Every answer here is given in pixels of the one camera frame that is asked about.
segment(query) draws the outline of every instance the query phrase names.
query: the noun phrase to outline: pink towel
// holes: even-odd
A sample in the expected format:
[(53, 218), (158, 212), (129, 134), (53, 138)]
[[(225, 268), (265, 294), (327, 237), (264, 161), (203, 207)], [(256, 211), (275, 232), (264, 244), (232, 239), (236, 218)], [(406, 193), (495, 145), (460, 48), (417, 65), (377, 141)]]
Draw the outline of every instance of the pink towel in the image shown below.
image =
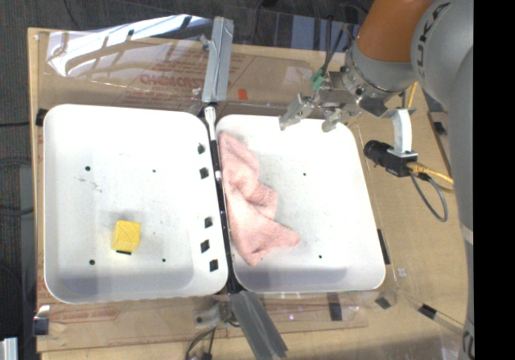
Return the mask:
[(275, 247), (297, 246), (300, 237), (274, 221), (277, 193), (259, 181), (259, 162), (231, 135), (218, 135), (231, 238), (241, 257), (256, 266)]

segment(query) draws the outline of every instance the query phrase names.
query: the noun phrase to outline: yellow sponge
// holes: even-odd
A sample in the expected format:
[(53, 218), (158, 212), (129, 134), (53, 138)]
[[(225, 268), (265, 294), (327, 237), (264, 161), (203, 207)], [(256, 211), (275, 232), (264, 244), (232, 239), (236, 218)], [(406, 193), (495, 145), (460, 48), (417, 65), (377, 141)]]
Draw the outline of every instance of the yellow sponge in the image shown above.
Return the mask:
[(139, 244), (141, 224), (139, 222), (116, 221), (111, 248), (116, 251), (132, 253)]

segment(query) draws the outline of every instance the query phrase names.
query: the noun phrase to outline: white tray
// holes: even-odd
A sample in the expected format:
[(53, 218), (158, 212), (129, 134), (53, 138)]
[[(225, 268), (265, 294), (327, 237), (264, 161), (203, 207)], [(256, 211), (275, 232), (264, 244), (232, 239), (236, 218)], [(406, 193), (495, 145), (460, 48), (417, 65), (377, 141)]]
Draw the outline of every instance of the white tray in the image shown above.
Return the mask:
[(347, 292), (377, 288), (385, 263), (356, 140), (342, 124), (322, 132), (304, 119), (280, 131), (278, 119), (229, 115), (217, 124), (259, 159), (260, 181), (278, 194), (275, 221), (300, 235), (256, 267), (232, 247), (239, 283), (254, 292)]
[[(208, 133), (197, 117), (63, 105), (47, 113), (43, 128), (44, 274), (54, 297), (140, 300), (205, 296), (224, 287), (228, 268)], [(202, 168), (210, 177), (201, 178)], [(208, 217), (212, 226), (205, 228)], [(142, 224), (132, 255), (110, 248), (119, 219)]]

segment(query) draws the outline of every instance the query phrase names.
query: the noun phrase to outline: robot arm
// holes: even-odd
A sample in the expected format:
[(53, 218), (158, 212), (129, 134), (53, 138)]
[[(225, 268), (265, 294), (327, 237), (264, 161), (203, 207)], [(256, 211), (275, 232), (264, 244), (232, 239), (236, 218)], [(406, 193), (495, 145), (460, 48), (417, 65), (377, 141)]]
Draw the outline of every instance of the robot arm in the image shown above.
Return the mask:
[[(280, 118), (281, 128), (316, 107), (323, 130), (362, 111), (398, 114), (385, 103), (417, 81), (448, 112), (450, 164), (468, 258), (468, 318), (461, 359), (473, 359), (474, 279), (472, 216), (473, 0), (375, 0), (341, 72), (330, 72), (312, 97), (298, 95)], [(405, 148), (394, 152), (399, 158)]]

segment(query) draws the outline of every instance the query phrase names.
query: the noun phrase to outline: yellow cube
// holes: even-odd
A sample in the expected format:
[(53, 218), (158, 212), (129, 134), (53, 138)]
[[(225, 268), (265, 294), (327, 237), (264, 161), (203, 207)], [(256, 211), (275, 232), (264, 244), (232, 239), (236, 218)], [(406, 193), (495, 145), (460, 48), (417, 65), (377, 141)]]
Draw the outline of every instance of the yellow cube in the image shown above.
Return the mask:
[(116, 221), (111, 248), (124, 253), (134, 252), (139, 244), (140, 233), (141, 224), (139, 222)]

